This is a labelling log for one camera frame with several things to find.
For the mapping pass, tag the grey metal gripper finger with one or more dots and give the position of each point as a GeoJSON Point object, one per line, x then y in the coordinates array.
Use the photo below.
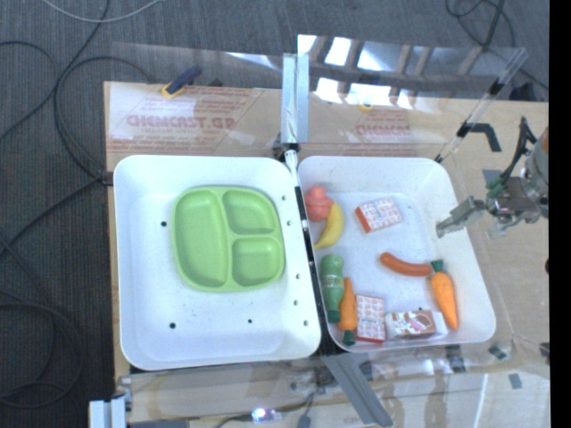
{"type": "Point", "coordinates": [461, 216]}
{"type": "Point", "coordinates": [502, 226]}

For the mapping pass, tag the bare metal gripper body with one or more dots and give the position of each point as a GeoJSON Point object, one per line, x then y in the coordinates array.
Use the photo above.
{"type": "Point", "coordinates": [519, 199]}

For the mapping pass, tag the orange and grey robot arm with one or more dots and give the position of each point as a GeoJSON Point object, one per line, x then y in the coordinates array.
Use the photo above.
{"type": "Point", "coordinates": [540, 158]}

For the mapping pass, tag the white plastic tray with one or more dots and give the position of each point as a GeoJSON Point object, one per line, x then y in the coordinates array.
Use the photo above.
{"type": "Point", "coordinates": [401, 243]}
{"type": "Point", "coordinates": [214, 328]}

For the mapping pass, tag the orange sausage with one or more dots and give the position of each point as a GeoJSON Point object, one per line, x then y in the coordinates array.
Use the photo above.
{"type": "Point", "coordinates": [403, 265]}

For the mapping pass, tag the large orange carrot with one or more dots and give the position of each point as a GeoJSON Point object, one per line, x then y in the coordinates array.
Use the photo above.
{"type": "Point", "coordinates": [445, 294]}

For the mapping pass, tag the brown and white carton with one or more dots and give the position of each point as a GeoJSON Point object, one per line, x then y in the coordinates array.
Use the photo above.
{"type": "Point", "coordinates": [412, 324]}

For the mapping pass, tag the yellow banana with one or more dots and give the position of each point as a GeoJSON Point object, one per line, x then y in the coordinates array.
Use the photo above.
{"type": "Point", "coordinates": [334, 230]}

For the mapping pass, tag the salmon pink toy doughnut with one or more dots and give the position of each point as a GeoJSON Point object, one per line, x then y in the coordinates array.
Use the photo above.
{"type": "Point", "coordinates": [317, 204]}

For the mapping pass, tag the green bottle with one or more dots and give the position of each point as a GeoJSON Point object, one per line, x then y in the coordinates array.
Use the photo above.
{"type": "Point", "coordinates": [332, 283]}

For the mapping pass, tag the small orange carrot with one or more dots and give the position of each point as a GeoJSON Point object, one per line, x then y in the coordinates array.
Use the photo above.
{"type": "Point", "coordinates": [348, 310]}

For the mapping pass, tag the thin black and white rod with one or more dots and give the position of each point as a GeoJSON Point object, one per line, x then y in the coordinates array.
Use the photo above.
{"type": "Point", "coordinates": [301, 212]}

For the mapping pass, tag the brown cardboard board red print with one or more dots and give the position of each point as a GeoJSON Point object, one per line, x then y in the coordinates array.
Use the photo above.
{"type": "Point", "coordinates": [250, 118]}

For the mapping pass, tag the green divided plate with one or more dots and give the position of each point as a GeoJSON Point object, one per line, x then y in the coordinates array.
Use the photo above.
{"type": "Point", "coordinates": [201, 239]}

